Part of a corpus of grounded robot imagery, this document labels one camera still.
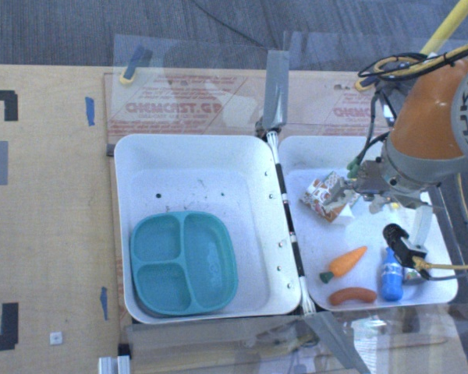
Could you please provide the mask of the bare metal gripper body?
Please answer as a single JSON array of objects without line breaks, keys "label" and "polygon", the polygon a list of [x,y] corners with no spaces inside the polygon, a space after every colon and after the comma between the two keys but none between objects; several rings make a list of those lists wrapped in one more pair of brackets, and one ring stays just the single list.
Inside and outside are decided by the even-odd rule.
[{"label": "bare metal gripper body", "polygon": [[426,185],[403,176],[387,158],[351,163],[350,180],[353,190],[370,202],[370,210],[382,210],[391,203],[414,210],[426,205],[421,199]]}]

